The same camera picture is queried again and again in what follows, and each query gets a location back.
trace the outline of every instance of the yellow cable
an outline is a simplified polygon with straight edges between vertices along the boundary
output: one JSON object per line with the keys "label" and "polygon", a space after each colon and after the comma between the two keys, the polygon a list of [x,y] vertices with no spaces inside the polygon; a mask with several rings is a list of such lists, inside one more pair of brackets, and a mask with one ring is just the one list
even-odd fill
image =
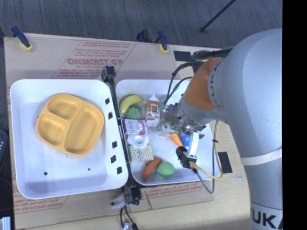
{"label": "yellow cable", "polygon": [[218,177],[209,174],[208,172],[206,172],[205,170],[200,168],[195,162],[189,161],[190,167],[203,172],[204,174],[206,174],[207,176],[209,176],[209,177],[211,177],[213,179],[216,179],[216,180],[221,179],[223,177],[223,171],[222,171],[222,167],[221,167],[221,164],[220,164],[220,160],[218,159],[218,154],[217,154],[216,142],[215,141],[214,141],[214,152],[215,152],[215,156],[216,156],[216,160],[217,160],[217,165],[218,165],[219,170],[220,170],[220,175]]}

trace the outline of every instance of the yellow divided plate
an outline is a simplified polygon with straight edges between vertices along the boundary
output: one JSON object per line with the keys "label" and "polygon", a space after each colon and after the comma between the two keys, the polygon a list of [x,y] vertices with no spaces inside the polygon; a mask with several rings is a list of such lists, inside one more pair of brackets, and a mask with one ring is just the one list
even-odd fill
{"label": "yellow divided plate", "polygon": [[71,94],[53,95],[41,111],[36,133],[51,147],[73,156],[88,154],[105,124],[102,111]]}

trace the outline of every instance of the black pole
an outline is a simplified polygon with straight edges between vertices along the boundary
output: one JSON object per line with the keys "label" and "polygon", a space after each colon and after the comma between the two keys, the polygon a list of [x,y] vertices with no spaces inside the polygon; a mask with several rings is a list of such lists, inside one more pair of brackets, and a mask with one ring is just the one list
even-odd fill
{"label": "black pole", "polygon": [[221,11],[219,11],[217,13],[216,16],[214,16],[207,24],[205,24],[202,28],[200,28],[200,31],[203,32],[218,16],[220,16],[221,13],[223,13],[234,1],[236,0],[231,0],[225,7],[223,7],[221,9]]}

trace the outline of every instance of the cardboard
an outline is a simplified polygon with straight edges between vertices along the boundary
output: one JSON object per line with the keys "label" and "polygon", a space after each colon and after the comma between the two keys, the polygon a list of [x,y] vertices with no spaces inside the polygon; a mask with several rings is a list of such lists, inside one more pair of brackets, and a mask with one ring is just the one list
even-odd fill
{"label": "cardboard", "polygon": [[[172,54],[172,49],[180,49],[178,46],[169,46],[170,52],[164,54],[159,45],[151,43],[39,34],[25,36],[33,44],[30,51],[20,47],[18,38],[4,38],[11,132],[9,93],[11,85],[17,80],[98,79],[105,65],[115,66],[115,84],[123,79],[147,79],[149,76],[151,79],[169,80],[171,73],[180,64]],[[17,230],[119,214],[119,209],[111,209],[109,201],[121,194],[121,188],[38,200],[24,197],[16,184],[12,138],[10,143]],[[201,182],[192,182],[143,188],[140,204],[129,207],[131,212],[138,212],[212,200],[213,196]]]}

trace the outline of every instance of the sausage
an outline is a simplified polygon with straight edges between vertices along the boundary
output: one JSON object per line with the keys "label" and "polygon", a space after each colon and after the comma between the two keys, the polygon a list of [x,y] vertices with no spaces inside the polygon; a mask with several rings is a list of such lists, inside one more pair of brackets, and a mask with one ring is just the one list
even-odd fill
{"label": "sausage", "polygon": [[160,158],[156,158],[150,161],[143,171],[142,180],[146,182],[149,179],[149,176],[152,173],[153,169],[159,166],[161,163],[162,159]]}

